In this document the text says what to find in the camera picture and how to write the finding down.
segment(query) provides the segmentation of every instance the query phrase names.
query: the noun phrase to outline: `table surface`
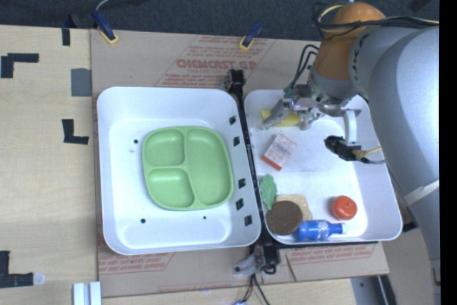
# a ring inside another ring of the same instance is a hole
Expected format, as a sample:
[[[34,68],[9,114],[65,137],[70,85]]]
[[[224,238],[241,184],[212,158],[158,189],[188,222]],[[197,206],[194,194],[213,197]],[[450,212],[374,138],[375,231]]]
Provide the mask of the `table surface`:
[[[0,26],[0,55],[38,53],[0,79],[0,250],[9,273],[42,285],[0,289],[1,304],[71,304],[73,283],[97,281],[92,98],[71,96],[71,70],[91,68],[89,30]],[[63,144],[62,119],[87,145]],[[355,304],[350,279],[263,286],[272,304]],[[104,299],[104,304],[233,304],[245,288]],[[262,304],[255,291],[249,304]]]

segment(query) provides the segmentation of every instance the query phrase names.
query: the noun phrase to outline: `white tray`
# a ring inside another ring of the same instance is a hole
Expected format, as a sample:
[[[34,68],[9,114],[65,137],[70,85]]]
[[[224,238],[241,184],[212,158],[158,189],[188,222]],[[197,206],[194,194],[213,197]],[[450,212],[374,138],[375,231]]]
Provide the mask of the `white tray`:
[[[306,197],[314,219],[346,222],[347,234],[333,235],[329,238],[331,242],[395,239],[401,233],[402,220],[386,165],[344,161],[325,147],[323,141],[327,136],[344,137],[341,117],[325,116],[313,122],[311,128],[305,131],[297,126],[274,126],[267,130],[260,128],[261,110],[272,109],[282,96],[282,91],[258,90],[251,92],[245,100],[259,183],[263,176],[270,174],[277,185],[278,194],[303,194]],[[379,143],[366,102],[357,96],[345,108],[362,110],[356,118],[358,142],[362,144],[362,149],[376,148]],[[297,143],[280,171],[261,160],[277,133]],[[383,159],[381,152],[369,157],[373,160]],[[352,220],[338,221],[331,215],[331,202],[339,195],[350,196],[356,201],[358,212]],[[271,234],[283,244],[298,244],[292,235]]]
[[[103,233],[120,254],[248,246],[260,235],[256,197],[234,99],[217,89],[114,87],[97,101]],[[154,129],[204,126],[228,149],[233,196],[212,209],[172,211],[149,197],[141,142]]]

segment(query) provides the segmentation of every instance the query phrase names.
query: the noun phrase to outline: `cardboard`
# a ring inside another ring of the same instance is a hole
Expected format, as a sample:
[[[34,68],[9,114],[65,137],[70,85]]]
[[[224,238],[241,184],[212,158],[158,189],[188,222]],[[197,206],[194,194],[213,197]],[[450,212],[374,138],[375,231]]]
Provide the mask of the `cardboard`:
[[[96,100],[112,86],[220,88],[230,69],[244,70],[245,95],[255,89],[282,89],[295,75],[308,42],[254,39],[248,51],[241,51],[241,37],[134,31],[116,34],[118,43],[110,45],[99,31],[91,30],[98,263],[104,297],[247,285],[248,279],[234,276],[232,268],[248,256],[249,248],[141,256],[122,256],[108,248],[101,230]],[[303,73],[299,82],[306,76],[307,72]],[[278,284],[387,273],[380,243],[310,246],[282,249],[276,273],[262,273],[259,281]]]

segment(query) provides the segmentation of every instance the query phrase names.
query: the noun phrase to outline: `blue clamp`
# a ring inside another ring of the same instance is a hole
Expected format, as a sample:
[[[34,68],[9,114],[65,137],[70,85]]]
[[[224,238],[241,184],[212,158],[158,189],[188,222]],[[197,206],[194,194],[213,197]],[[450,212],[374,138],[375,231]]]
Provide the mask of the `blue clamp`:
[[[257,37],[262,32],[262,22],[254,24],[252,29],[240,41],[239,48],[242,51],[248,51],[252,46],[254,37]]]
[[[91,17],[101,30],[102,37],[111,45],[114,45],[118,40],[119,37],[113,32],[113,29],[109,25],[106,18],[99,13],[98,11],[92,11]]]

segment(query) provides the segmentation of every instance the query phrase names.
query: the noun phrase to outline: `small box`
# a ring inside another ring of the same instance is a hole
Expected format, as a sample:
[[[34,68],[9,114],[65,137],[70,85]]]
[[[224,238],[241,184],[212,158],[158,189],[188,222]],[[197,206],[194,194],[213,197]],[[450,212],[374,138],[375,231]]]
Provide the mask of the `small box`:
[[[262,156],[262,160],[280,171],[292,154],[295,146],[296,144],[292,140],[288,139],[283,134],[277,134],[273,143]]]

